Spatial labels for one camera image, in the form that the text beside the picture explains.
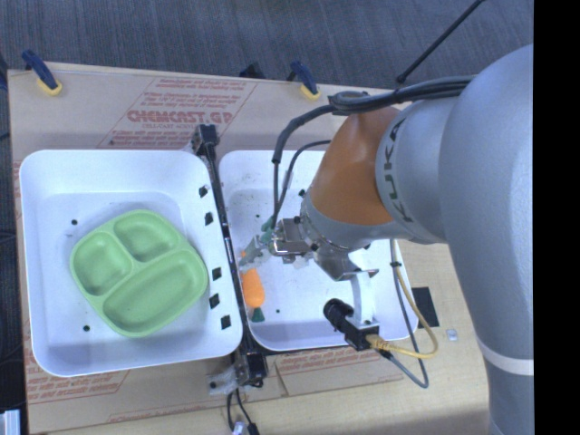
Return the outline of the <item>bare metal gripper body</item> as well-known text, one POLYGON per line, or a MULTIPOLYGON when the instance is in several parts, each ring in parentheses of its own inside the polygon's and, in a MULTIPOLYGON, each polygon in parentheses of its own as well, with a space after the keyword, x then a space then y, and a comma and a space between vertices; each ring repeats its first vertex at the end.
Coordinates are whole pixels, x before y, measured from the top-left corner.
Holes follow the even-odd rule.
POLYGON ((288 263, 313 260, 334 281, 351 280, 363 271, 350 259, 352 251, 321 235, 305 217, 281 219, 270 241, 273 256, 280 256, 288 263))

